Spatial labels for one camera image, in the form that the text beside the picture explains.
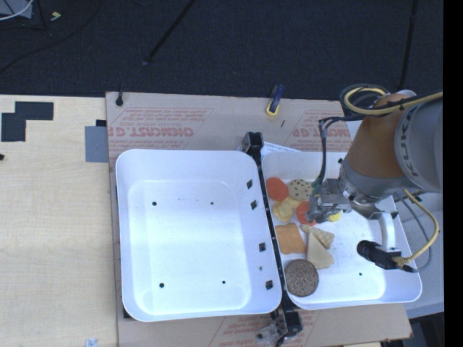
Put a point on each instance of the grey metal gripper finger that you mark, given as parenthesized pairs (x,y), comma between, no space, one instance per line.
(311,213)
(323,214)

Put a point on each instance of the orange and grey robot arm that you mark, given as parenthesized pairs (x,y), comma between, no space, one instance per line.
(376,146)

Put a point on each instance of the brown cardboard board red print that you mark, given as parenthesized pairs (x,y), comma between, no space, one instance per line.
(173,128)

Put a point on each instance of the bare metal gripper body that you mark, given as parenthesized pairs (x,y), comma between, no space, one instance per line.
(331,193)

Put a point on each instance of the black cylinder on white bracket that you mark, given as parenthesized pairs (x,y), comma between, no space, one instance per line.
(380,254)

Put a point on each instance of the brown round biscuit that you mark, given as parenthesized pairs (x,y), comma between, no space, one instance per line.
(301,278)

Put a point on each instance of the pale chocolate chip biscuit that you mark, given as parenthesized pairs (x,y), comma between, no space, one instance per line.
(299,189)

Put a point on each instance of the red-orange round toy slice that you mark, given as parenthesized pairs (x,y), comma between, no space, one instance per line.
(302,213)

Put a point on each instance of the thin black rod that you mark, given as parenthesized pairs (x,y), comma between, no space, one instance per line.
(272,226)

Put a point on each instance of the yellow toy food lump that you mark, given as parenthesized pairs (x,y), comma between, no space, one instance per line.
(285,210)

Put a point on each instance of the pale yellow cheese wedge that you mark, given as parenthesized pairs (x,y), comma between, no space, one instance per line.
(318,256)

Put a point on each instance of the tan triangular toy pizza slice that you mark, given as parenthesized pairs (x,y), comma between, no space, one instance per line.
(323,235)

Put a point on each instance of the white plastic tray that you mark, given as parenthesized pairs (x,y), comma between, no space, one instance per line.
(354,277)
(188,237)

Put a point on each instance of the orange toy bread slice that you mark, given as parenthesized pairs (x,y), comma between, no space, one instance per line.
(290,239)

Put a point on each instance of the orange round toy slice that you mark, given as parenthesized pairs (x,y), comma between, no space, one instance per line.
(277,189)

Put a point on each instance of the small yellow toy piece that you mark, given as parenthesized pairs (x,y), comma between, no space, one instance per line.
(335,216)

